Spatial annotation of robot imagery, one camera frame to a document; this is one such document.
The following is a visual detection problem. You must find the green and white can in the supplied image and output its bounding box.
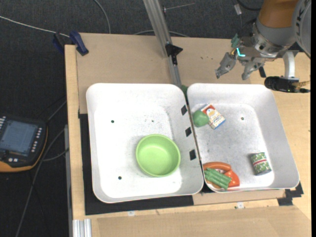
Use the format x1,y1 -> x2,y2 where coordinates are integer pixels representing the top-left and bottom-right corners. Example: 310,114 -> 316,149
249,152 -> 273,176

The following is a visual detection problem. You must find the white and orange carton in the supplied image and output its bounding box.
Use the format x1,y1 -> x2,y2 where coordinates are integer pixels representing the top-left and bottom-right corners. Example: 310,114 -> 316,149
200,104 -> 226,130

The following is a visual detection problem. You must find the white plastic tray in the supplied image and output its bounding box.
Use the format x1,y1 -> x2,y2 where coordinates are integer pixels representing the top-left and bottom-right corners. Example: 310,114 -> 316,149
186,82 -> 300,194
85,82 -> 205,204

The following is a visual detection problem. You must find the black cylinder on white bracket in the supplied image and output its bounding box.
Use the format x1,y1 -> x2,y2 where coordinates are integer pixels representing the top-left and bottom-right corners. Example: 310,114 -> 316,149
264,50 -> 301,93

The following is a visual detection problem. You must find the green bowl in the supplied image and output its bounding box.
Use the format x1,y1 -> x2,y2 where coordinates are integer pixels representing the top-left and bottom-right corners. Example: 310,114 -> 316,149
135,133 -> 181,178

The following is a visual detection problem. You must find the green toy asparagus bundle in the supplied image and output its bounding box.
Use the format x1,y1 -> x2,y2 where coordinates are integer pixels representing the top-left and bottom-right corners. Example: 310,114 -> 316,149
203,168 -> 232,191

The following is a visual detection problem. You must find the pale wood board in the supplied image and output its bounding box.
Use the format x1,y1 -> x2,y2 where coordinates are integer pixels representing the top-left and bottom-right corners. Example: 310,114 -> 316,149
75,33 -> 311,216

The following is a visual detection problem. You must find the orange toy sausage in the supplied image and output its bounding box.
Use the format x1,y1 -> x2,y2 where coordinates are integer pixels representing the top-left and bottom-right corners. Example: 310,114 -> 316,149
202,161 -> 232,173

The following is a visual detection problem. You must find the orange red toy food piece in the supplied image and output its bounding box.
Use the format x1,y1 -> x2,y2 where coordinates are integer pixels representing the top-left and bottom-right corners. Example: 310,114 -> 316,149
222,169 -> 241,189

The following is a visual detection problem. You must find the green toy pepper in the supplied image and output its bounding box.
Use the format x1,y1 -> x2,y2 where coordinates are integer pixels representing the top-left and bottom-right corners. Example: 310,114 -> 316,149
192,109 -> 210,128

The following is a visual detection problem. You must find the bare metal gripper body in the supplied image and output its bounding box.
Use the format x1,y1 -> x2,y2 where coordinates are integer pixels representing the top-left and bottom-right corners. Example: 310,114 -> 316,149
236,32 -> 290,65

